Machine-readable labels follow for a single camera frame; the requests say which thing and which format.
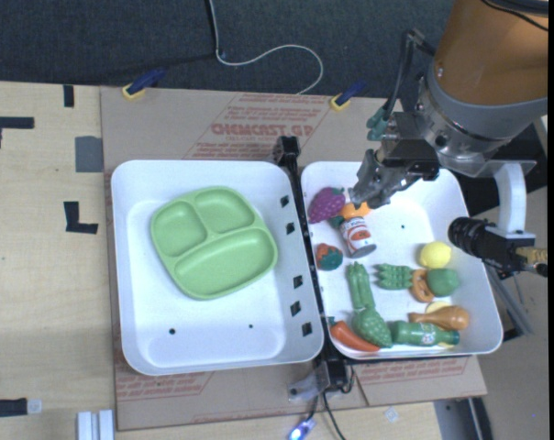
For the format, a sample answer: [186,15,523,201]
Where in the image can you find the white and orange small can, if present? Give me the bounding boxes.
[338,215,378,259]

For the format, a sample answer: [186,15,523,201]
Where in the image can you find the white plastic tray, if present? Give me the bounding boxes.
[110,159,326,378]
[300,160,504,361]

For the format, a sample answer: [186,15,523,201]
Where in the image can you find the brown chicken drumstick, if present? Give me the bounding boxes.
[406,304,471,332]

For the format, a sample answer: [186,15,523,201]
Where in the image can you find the green bottle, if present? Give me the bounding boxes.
[388,319,461,348]

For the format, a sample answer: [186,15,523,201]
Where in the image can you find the brown pretzel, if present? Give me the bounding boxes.
[410,268,437,304]

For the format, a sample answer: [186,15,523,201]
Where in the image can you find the green divided plate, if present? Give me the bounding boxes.
[149,185,279,302]

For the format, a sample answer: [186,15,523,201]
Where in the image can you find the black cylinder on white bracket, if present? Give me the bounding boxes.
[447,162,539,272]

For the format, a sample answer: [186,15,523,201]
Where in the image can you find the red and green strawberry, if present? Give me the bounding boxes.
[314,242,345,272]

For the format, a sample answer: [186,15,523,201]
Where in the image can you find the green grapes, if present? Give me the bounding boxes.
[350,307,394,349]

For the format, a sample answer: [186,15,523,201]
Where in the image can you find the purple grapes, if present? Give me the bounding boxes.
[306,186,348,226]

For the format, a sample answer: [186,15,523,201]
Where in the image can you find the orange fruit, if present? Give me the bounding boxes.
[339,201,372,222]

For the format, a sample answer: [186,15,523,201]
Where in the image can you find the orange carrot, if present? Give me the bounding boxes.
[327,318,381,354]

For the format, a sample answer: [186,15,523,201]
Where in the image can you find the black block with thin wires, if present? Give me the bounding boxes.
[271,135,303,168]
[320,355,352,391]

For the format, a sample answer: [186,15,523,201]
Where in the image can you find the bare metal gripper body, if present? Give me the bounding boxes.
[379,103,512,182]

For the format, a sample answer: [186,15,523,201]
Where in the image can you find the yellow lemon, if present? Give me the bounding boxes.
[417,240,453,270]

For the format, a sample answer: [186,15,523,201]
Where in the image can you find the brown cardboard board red print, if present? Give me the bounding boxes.
[99,84,489,433]

